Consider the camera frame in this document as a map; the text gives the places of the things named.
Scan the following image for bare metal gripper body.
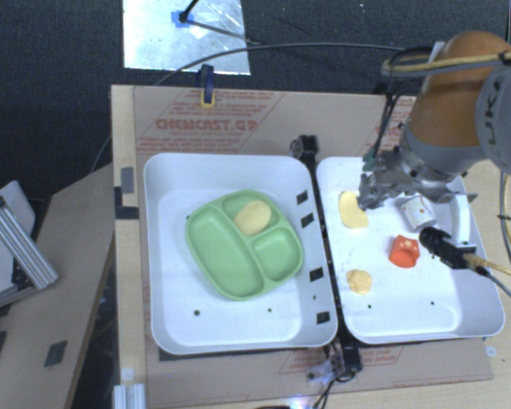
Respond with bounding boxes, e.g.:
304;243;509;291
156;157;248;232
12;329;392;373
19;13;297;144
369;147;457;203

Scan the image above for pale yellow flat toy slice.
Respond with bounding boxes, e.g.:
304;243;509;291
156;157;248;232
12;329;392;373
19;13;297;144
337;190;370;230

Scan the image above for white can with orange dots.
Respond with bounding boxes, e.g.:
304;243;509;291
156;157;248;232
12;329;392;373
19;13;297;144
397;193;438;232

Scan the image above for orange toy with star print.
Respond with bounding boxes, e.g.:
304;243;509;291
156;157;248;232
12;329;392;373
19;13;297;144
388;233;422;269

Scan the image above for thin black rod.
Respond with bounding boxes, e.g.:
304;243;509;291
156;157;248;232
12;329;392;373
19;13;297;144
305;153;355;353

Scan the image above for small yellow toy biscuit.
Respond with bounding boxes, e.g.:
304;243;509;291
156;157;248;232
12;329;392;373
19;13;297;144
345;268;373;296

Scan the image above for white plastic tray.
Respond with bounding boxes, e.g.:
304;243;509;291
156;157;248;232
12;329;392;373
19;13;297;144
315;156;507;345
143;152;339;355

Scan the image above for yellow oval toy bread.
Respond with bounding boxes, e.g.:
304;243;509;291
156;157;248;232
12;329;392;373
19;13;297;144
233;199;273;237

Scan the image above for brown cardboard board, red print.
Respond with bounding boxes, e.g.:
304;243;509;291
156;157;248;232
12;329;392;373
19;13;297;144
131;85;495;409

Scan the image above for green divided plate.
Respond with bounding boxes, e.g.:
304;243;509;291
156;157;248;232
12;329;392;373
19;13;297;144
184;188;306;302

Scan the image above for black block with thin wires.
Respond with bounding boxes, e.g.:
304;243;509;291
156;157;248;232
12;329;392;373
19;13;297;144
290;134;321;160
339;343;364;375

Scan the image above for black cylinder on white bracket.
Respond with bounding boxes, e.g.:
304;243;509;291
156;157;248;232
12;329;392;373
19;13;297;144
417;193;479;271

